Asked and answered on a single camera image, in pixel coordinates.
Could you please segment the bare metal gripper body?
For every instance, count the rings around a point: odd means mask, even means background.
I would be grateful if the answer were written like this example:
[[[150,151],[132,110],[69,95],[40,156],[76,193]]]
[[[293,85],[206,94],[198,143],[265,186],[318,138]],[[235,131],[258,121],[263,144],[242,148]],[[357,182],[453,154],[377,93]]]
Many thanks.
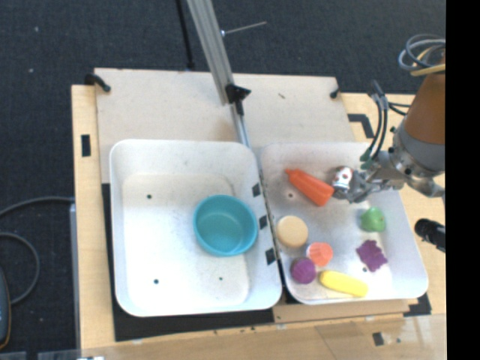
[[[399,191],[407,185],[428,198],[445,195],[445,188],[434,181],[440,173],[424,168],[405,149],[366,151],[360,161],[360,188],[368,193]]]

